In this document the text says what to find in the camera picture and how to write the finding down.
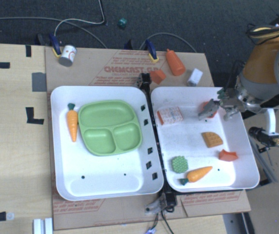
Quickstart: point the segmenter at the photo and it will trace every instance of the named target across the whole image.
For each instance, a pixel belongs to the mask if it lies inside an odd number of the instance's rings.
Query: green plate
[[[79,126],[86,148],[98,156],[122,154],[142,142],[139,120],[122,100],[104,100],[83,105]]]

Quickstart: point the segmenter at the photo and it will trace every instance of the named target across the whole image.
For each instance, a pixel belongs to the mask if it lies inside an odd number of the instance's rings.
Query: dark carpet
[[[279,0],[101,0],[105,24],[90,25],[71,21],[99,38],[107,48],[123,49],[131,39],[139,49],[149,36],[166,32],[186,40],[205,53],[215,86],[224,86],[236,60],[246,61],[254,48],[246,36],[248,24],[279,23]],[[98,0],[0,0],[0,18],[75,18],[100,22]],[[126,27],[118,21],[127,20]],[[38,44],[37,34],[46,44],[58,21],[48,19],[0,20],[0,43]],[[56,36],[77,47],[104,48],[91,34],[62,24]],[[156,50],[194,50],[181,39],[169,35],[150,38]]]

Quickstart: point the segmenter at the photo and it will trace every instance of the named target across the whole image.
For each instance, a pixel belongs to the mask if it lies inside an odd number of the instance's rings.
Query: orange plastic bottle
[[[173,50],[167,49],[165,57],[167,58],[170,69],[175,76],[180,76],[186,71],[183,62]]]

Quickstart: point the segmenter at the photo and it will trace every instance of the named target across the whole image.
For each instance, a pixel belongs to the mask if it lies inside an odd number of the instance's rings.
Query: toy carrot
[[[75,104],[68,104],[69,111],[67,112],[67,125],[73,142],[77,140],[78,131],[78,113],[74,110]]]
[[[187,178],[189,182],[196,182],[203,178],[208,172],[210,172],[212,166],[201,167],[195,170],[190,171],[187,174]]]

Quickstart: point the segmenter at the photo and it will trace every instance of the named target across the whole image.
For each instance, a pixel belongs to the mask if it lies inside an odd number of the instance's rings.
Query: clamp
[[[156,49],[155,49],[153,43],[150,40],[146,39],[145,44],[146,44],[146,48],[148,48],[148,51],[149,51],[148,56],[150,57],[150,60],[153,63],[158,62],[159,57],[157,57]]]
[[[51,40],[51,43],[52,43],[52,46],[53,46],[53,52],[54,54],[59,57],[61,55],[61,50],[60,50],[60,45],[58,43],[58,40],[57,38],[52,34],[50,33],[49,34],[49,38]]]

